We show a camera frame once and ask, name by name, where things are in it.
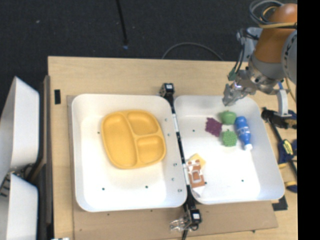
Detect yellow cheese slice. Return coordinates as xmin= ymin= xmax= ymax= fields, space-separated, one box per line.
xmin=186 ymin=153 xmax=207 ymax=168

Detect white plastic tray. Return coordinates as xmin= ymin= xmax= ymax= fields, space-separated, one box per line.
xmin=173 ymin=94 xmax=286 ymax=206
xmin=71 ymin=93 xmax=188 ymax=213

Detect green apple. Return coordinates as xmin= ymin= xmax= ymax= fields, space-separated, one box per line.
xmin=219 ymin=110 xmax=238 ymax=125

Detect yellow divided plate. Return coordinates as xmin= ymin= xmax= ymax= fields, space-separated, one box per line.
xmin=100 ymin=109 xmax=168 ymax=170

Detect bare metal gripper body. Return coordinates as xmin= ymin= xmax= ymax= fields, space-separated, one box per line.
xmin=234 ymin=65 xmax=281 ymax=96

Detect blue bottle with white cap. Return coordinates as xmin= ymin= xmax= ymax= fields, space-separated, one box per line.
xmin=233 ymin=115 xmax=254 ymax=152

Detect black block with thin wires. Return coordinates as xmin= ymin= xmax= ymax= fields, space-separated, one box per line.
xmin=185 ymin=208 xmax=202 ymax=225
xmin=159 ymin=82 xmax=175 ymax=97

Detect thin black and white rod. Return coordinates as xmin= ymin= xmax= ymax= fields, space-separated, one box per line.
xmin=165 ymin=93 xmax=195 ymax=211

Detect purple grapes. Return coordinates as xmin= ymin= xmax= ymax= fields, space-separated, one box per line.
xmin=205 ymin=117 xmax=223 ymax=138

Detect black cylinder on white bracket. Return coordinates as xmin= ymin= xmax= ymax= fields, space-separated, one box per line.
xmin=260 ymin=88 xmax=298 ymax=130

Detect orange and white carton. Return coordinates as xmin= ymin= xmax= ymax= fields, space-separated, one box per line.
xmin=185 ymin=159 xmax=207 ymax=198

